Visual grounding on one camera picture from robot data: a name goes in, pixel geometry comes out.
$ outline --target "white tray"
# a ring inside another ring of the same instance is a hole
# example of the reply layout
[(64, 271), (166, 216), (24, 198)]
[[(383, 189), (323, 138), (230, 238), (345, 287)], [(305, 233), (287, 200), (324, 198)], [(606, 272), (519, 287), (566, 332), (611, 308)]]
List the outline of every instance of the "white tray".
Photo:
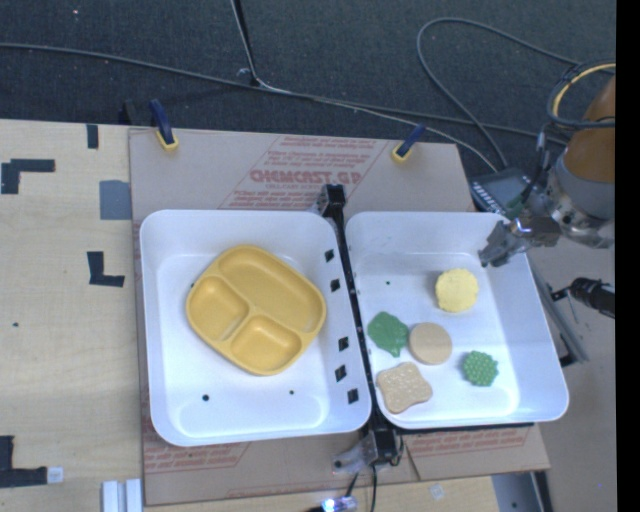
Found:
[[(346, 238), (363, 327), (379, 312), (409, 328), (435, 322), (450, 334), (453, 353), (441, 365), (417, 362), (408, 348), (399, 358), (367, 337), (371, 370), (415, 362), (433, 397), (400, 414), (378, 402), (393, 424), (406, 429), (551, 421), (569, 402), (564, 375), (524, 254), (483, 268), (478, 250), (500, 216), (491, 213), (366, 212), (347, 223)], [(461, 313), (437, 306), (434, 285), (445, 270), (463, 267), (478, 279), (476, 304)], [(490, 354), (499, 374), (490, 387), (473, 386), (460, 368), (471, 350)]]
[[(316, 339), (274, 376), (236, 367), (186, 318), (191, 284), (218, 254), (241, 244), (286, 261), (327, 305)], [(151, 419), (166, 441), (196, 446), (352, 432), (367, 421), (371, 396), (335, 233), (325, 219), (308, 212), (165, 210), (142, 223), (140, 249)]]

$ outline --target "robotic hand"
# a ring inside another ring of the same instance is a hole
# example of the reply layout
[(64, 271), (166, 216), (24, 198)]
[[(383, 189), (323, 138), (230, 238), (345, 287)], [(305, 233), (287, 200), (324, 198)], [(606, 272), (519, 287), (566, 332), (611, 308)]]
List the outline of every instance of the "robotic hand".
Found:
[(546, 189), (535, 196), (531, 195), (533, 187), (525, 188), (516, 208), (518, 217), (509, 223), (498, 222), (487, 238), (487, 246), (478, 251), (483, 266), (504, 265), (511, 256), (530, 247), (554, 246), (560, 236), (594, 248), (613, 244), (613, 239), (601, 236), (599, 230), (614, 220), (615, 75), (592, 101), (583, 120), (558, 116), (562, 96), (571, 85), (594, 71), (611, 67), (615, 64), (573, 68), (552, 91), (547, 106), (552, 123), (576, 131), (564, 152), (549, 166), (543, 130), (538, 151), (539, 170), (548, 172)]

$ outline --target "yellow round toy food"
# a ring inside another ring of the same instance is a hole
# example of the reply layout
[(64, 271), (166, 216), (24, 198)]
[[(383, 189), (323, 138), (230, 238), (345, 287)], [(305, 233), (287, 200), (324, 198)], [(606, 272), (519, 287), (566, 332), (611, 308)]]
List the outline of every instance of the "yellow round toy food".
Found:
[(438, 307), (451, 313), (465, 311), (476, 303), (478, 280), (465, 268), (453, 268), (438, 276), (436, 298)]

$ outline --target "table surface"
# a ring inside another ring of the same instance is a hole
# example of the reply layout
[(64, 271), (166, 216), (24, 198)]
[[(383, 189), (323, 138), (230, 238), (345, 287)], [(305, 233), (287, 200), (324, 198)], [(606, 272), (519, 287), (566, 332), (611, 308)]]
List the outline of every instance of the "table surface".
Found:
[[(142, 477), (130, 220), (100, 219), (99, 183), (129, 181), (128, 127), (0, 121), (0, 158), (55, 159), (55, 173), (21, 174), (0, 204), (0, 433), (13, 466), (61, 466), (64, 482), (0, 489), (3, 510), (98, 510), (100, 485)], [(86, 253), (123, 287), (88, 286)], [(378, 488), (377, 510), (497, 511), (491, 478)], [(368, 507), (371, 489), (356, 489)], [(163, 510), (305, 510), (326, 493), (236, 499)]]

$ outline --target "cardboard sheet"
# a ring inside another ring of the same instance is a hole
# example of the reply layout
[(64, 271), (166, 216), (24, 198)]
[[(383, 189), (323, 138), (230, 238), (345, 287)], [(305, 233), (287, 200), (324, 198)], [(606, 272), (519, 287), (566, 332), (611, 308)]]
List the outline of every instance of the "cardboard sheet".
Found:
[[(180, 448), (154, 431), (138, 230), (161, 209), (312, 209), (325, 183), (345, 186), (347, 218), (360, 211), (472, 210), (457, 149), (418, 143), (399, 165), (390, 158), (398, 141), (190, 130), (177, 136), (173, 152), (161, 148), (153, 129), (132, 129), (129, 136), (145, 502), (344, 490), (351, 476), (333, 474), (330, 461), (358, 441), (357, 432)], [(548, 467), (537, 426), (433, 432), (404, 441), (400, 464), (381, 471), (380, 484)], [(369, 483), (363, 476), (358, 485)]]

